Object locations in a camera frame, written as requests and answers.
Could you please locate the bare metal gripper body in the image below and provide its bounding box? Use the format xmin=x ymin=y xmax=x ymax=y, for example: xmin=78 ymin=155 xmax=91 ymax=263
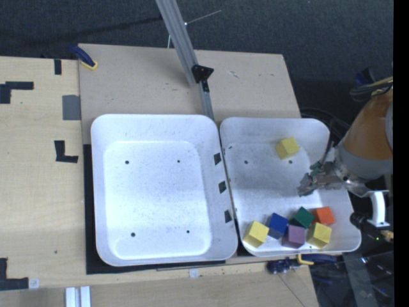
xmin=314 ymin=162 xmax=369 ymax=198

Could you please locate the green cube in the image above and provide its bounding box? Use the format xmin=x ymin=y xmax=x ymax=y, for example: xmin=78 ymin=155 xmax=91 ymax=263
xmin=288 ymin=206 xmax=315 ymax=230

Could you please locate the orange cube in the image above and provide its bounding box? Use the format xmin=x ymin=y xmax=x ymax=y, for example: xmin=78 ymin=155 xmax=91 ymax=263
xmin=311 ymin=206 xmax=336 ymax=226

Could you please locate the yellow cube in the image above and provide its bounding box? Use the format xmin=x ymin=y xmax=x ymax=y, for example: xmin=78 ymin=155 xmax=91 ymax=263
xmin=242 ymin=219 xmax=270 ymax=249
xmin=275 ymin=136 xmax=301 ymax=161
xmin=306 ymin=221 xmax=333 ymax=249

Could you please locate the white plastic tray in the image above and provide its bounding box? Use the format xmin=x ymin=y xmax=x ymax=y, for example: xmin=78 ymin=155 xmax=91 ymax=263
xmin=90 ymin=113 xmax=239 ymax=267
xmin=219 ymin=116 xmax=363 ymax=258

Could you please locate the blue cube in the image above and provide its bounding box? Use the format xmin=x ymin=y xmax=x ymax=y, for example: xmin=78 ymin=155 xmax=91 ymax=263
xmin=267 ymin=212 xmax=289 ymax=240

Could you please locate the purple cube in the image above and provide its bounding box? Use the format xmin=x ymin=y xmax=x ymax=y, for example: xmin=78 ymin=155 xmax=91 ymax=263
xmin=281 ymin=224 xmax=307 ymax=249

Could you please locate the pale wood board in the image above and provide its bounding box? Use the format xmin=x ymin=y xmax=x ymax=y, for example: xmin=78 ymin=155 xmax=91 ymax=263
xmin=77 ymin=42 xmax=316 ymax=289

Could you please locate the black cylinder on white bracket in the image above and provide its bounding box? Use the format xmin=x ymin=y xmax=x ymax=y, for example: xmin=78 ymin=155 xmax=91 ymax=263
xmin=349 ymin=189 xmax=392 ymax=237

